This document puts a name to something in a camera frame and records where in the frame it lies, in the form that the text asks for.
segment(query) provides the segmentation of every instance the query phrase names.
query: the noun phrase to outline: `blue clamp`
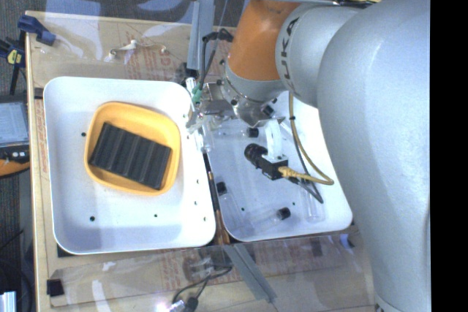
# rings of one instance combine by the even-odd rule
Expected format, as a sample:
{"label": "blue clamp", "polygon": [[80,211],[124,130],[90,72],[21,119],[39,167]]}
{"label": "blue clamp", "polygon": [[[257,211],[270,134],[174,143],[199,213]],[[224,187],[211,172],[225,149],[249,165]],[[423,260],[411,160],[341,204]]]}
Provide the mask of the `blue clamp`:
{"label": "blue clamp", "polygon": [[28,33],[37,34],[36,41],[44,43],[47,46],[53,45],[56,35],[48,31],[36,18],[22,15],[18,20],[18,28]]}

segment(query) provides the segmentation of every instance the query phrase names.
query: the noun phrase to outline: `black cable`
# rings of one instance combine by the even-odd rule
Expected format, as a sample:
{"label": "black cable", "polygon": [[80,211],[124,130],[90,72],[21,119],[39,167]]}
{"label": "black cable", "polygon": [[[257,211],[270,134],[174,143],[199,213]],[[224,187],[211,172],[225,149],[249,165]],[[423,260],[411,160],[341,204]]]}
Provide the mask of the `black cable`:
{"label": "black cable", "polygon": [[226,40],[228,42],[232,42],[234,40],[234,36],[225,28],[220,28],[218,32],[213,31],[210,34],[205,35],[202,38],[203,46],[202,46],[202,66],[201,66],[201,73],[200,73],[200,89],[203,87],[205,83],[206,76],[208,75],[208,71],[211,68],[211,63],[214,60],[214,54],[216,53],[216,48],[211,51],[210,57],[208,59],[208,65],[205,67],[205,55],[206,55],[206,46],[211,40]]}
{"label": "black cable", "polygon": [[[295,147],[296,152],[298,153],[299,160],[301,161],[301,164],[302,164],[302,168],[304,169],[304,172],[305,172],[307,175],[310,175],[310,174],[309,174],[309,171],[307,170],[306,163],[305,163],[304,160],[303,160],[301,150],[299,149],[298,141],[296,140],[295,137],[292,137],[292,139],[294,140],[294,147]],[[314,181],[311,181],[311,180],[304,180],[304,179],[303,179],[301,182],[302,182],[304,185],[306,185],[306,186],[311,186],[311,187],[312,187],[312,190],[311,190],[311,189],[306,189],[306,188],[303,187],[303,186],[302,186],[302,188],[303,188],[303,189],[306,189],[307,192],[309,192],[320,204],[323,204],[322,195],[321,195],[320,192],[318,191],[317,186],[315,185]]]}
{"label": "black cable", "polygon": [[[3,260],[2,258],[0,258],[0,265],[2,267],[7,267],[7,268],[15,271],[17,274],[20,275],[21,279],[24,280],[24,282],[26,284],[26,288],[27,288],[27,293],[28,293],[28,309],[27,309],[27,311],[32,312],[32,300],[33,300],[33,297],[34,297],[34,293],[33,293],[31,282],[29,282],[29,279],[26,276],[26,274],[24,274],[21,269],[18,269],[17,267],[11,265],[9,262],[7,262],[6,260]],[[16,304],[18,304],[21,301],[22,298],[23,297],[19,298],[16,301]]]}
{"label": "black cable", "polygon": [[224,272],[221,272],[221,273],[218,273],[216,275],[208,275],[206,276],[203,280],[201,281],[198,281],[198,282],[195,282],[194,284],[191,284],[191,285],[188,285],[188,286],[185,286],[183,289],[180,289],[177,294],[174,295],[174,298],[173,298],[173,304],[175,302],[177,302],[177,299],[178,297],[186,290],[188,289],[191,289],[193,287],[196,287],[196,286],[199,286],[199,285],[202,285],[202,287],[200,288],[200,290],[198,291],[197,295],[196,295],[196,299],[198,299],[198,297],[200,297],[200,295],[202,294],[203,290],[206,288],[206,285],[208,284],[209,281],[211,280],[214,280],[215,278],[218,278],[218,277],[222,277],[223,275],[227,275],[231,270],[233,270],[233,267],[227,267],[226,270]]}
{"label": "black cable", "polygon": [[24,71],[23,71],[22,69],[20,69],[20,73],[21,73],[21,75],[22,75],[23,78],[24,78],[24,83],[27,85],[27,84],[28,84],[28,80],[26,79],[26,75],[25,75],[25,73],[24,73]]}
{"label": "black cable", "polygon": [[20,230],[17,232],[15,235],[13,235],[7,242],[5,242],[3,245],[0,246],[0,252],[3,250],[5,247],[7,247],[13,240],[18,238],[20,235],[23,234],[23,230]]}

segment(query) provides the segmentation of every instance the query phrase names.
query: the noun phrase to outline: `black object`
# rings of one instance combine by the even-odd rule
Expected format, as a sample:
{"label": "black object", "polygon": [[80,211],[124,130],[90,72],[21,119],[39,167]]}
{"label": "black object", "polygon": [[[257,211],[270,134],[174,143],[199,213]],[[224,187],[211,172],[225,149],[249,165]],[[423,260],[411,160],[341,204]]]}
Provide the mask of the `black object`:
{"label": "black object", "polygon": [[104,123],[88,162],[159,190],[170,152],[165,145]]}
{"label": "black object", "polygon": [[285,220],[286,218],[291,217],[291,211],[288,207],[277,210],[276,214],[280,220]]}
{"label": "black object", "polygon": [[246,159],[256,168],[260,168],[264,175],[271,180],[278,180],[283,177],[283,174],[278,171],[278,168],[287,167],[287,159],[271,162],[263,157],[263,155],[267,153],[268,150],[265,147],[255,143],[249,144],[244,151]]}
{"label": "black object", "polygon": [[190,297],[184,308],[184,312],[195,312],[198,307],[198,299],[196,297]]}
{"label": "black object", "polygon": [[60,279],[47,280],[47,295],[58,297],[63,294],[65,291]]}
{"label": "black object", "polygon": [[206,46],[208,42],[210,42],[211,40],[215,40],[215,39],[225,40],[231,43],[234,40],[234,36],[229,31],[227,31],[227,29],[221,28],[219,31],[212,31],[210,34],[206,34],[202,38],[203,46],[202,46],[202,66],[201,66],[200,81],[199,81],[200,88],[203,88],[203,83],[205,83],[206,75],[208,74],[208,71],[210,70],[211,63],[213,62],[213,59],[214,59],[214,54],[216,53],[216,48],[214,48],[211,51],[210,57],[208,59],[208,64],[207,64],[205,62]]}
{"label": "black object", "polygon": [[265,108],[263,108],[263,110],[262,110],[262,112],[265,113],[268,117],[271,117],[271,115],[273,115],[274,111],[275,110],[269,105],[265,106]]}
{"label": "black object", "polygon": [[247,137],[257,138],[259,134],[258,128],[247,128]]}
{"label": "black object", "polygon": [[218,191],[219,196],[226,194],[227,193],[226,183],[218,182],[216,184],[216,190]]}

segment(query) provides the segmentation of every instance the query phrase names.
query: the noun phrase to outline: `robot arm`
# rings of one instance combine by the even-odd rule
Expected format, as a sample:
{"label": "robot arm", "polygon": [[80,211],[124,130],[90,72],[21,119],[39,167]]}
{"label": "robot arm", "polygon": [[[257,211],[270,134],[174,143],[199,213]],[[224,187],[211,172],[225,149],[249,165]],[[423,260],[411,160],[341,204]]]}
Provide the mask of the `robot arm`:
{"label": "robot arm", "polygon": [[226,66],[224,96],[250,126],[285,90],[319,110],[378,311],[431,310],[429,13],[430,0],[366,9],[253,0]]}

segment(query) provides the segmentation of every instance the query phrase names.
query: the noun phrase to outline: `transparent acrylic plate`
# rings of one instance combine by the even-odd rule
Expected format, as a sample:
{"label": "transparent acrylic plate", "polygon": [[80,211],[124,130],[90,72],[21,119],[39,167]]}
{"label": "transparent acrylic plate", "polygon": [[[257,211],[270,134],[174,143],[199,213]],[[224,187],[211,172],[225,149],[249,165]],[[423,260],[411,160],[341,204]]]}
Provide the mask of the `transparent acrylic plate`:
{"label": "transparent acrylic plate", "polygon": [[[280,126],[283,154],[289,159],[290,167],[301,171],[290,122],[287,120],[287,97],[287,93],[280,95],[276,104],[271,106],[275,116],[286,117]],[[213,149],[208,157],[215,182],[224,182],[227,187],[228,194],[219,196],[219,206],[224,225],[236,240],[252,242],[334,232],[346,229],[351,224],[352,212],[331,164],[318,112],[299,101],[295,101],[294,107],[304,148],[335,183],[332,186],[317,184],[324,199],[322,205],[306,190],[284,178],[270,180],[244,156],[244,150],[250,143],[266,147],[264,128],[259,128],[258,137],[249,138],[245,135],[247,125],[243,121],[225,121],[211,132]],[[281,208],[290,210],[289,218],[271,225],[257,220],[268,213],[274,215]]]}
{"label": "transparent acrylic plate", "polygon": [[[181,133],[175,183],[160,196],[118,191],[85,170],[86,131],[96,109],[126,102],[171,118]],[[185,129],[190,96],[162,81],[58,77],[45,87],[53,232],[72,254],[203,246],[216,224],[203,155]]]}
{"label": "transparent acrylic plate", "polygon": [[[230,254],[249,254],[247,259],[255,266],[246,267]],[[136,311],[167,312],[176,292],[203,279],[214,264],[233,268],[209,282],[200,298],[201,311],[220,311],[261,298],[249,279],[259,273],[273,288],[278,311],[290,311],[292,305],[294,311],[318,312],[372,304],[369,259],[357,233],[206,246],[64,268],[51,278],[61,280],[65,294],[50,301],[54,307],[89,302],[111,306],[138,296]],[[181,297],[186,300],[197,290],[188,289]],[[152,306],[141,304],[144,295],[153,299]],[[119,310],[116,306],[110,309]]]}

